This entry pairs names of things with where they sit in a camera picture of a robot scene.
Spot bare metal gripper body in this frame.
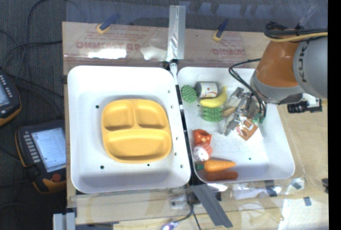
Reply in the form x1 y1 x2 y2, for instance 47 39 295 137
238 91 265 122

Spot tan bread piece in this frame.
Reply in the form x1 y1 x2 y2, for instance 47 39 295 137
222 106 238 118

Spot orange and white carton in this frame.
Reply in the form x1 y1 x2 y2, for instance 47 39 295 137
235 114 259 142

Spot green pea pods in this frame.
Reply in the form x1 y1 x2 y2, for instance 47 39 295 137
201 106 224 123

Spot yellow banana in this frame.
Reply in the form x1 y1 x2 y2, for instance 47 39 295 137
199 86 228 108

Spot white can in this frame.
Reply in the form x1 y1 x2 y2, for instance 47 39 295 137
194 81 219 100

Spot red and white round toy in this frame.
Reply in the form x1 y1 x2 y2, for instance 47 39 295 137
192 143 214 162

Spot orange carrot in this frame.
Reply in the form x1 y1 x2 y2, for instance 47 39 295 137
195 159 237 173

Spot white plastic tray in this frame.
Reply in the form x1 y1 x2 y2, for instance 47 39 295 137
67 65 192 194
176 66 296 185

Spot green grapes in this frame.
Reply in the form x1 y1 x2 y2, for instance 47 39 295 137
181 85 198 104

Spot orange sausage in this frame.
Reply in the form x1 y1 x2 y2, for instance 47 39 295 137
204 170 239 182

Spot brown cardboard board red print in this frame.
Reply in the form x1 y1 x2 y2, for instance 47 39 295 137
61 21 307 198

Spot yellow divided plate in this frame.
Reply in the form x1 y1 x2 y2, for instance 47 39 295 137
101 98 173 164

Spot black cylinder on white bracket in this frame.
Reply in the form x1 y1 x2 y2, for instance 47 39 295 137
287 96 323 114

